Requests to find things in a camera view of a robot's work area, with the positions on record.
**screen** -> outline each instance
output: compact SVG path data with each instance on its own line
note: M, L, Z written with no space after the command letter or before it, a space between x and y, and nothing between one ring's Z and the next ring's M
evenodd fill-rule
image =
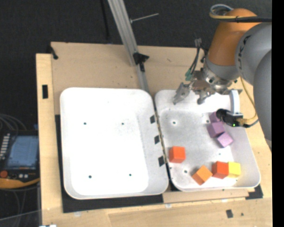
M35 169L38 161L39 138L36 135L18 135L11 146L8 168Z

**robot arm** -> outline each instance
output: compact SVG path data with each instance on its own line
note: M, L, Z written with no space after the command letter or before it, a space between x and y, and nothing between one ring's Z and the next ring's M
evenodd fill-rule
M174 97L174 104L183 100L191 90L199 95L200 105L215 93L228 95L231 93L229 87L232 83L242 77L253 86L258 120L271 148L272 23L266 20L260 22L261 20L247 9L227 8L229 11L216 17L230 19L226 22L222 20L218 25L203 67L201 70L189 70L190 83L181 83ZM231 119L234 127L247 125L242 117L231 117L231 112L224 118Z

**wooden table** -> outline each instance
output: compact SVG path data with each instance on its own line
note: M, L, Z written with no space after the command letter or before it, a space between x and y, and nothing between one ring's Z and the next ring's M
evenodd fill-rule
M51 54L36 55L42 224L58 227L272 226L272 154L259 124L247 129L247 134L261 172L262 198L247 200L255 189L193 193L167 190L163 204L63 213L54 118L59 114L60 93L68 87L140 87L123 45L52 42L51 46L59 59L53 59ZM195 48L138 48L150 57L145 69L152 96L163 89L177 89L196 54ZM241 82L233 88L242 88ZM247 89L252 94L252 86L247 85ZM240 103L244 116L252 117L254 110L245 92L240 94Z

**black floor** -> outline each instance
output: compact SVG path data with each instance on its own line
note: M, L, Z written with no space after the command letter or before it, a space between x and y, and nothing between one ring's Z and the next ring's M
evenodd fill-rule
M194 47L201 38L208 48L218 22L212 5L246 8L272 16L272 0L124 0L131 19L159 13L133 23L138 45ZM51 41L121 44L107 0L0 0L0 113L14 116L29 129L38 124L35 54L47 52ZM18 193L22 204L23 193ZM23 212L37 210L36 190L28 191ZM0 218L18 212L12 192L0 191Z

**orange block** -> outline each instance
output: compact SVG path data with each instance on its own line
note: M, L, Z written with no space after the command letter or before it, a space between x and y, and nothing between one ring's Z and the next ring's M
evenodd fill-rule
M224 179L229 174L229 167L227 162L217 161L212 165L213 177Z
M201 166L199 170L195 174L192 175L192 178L199 184L202 185L205 183L211 176L212 172L206 167L206 166Z
M182 163L186 158L185 148L183 146L173 146L169 150L169 161L173 163Z

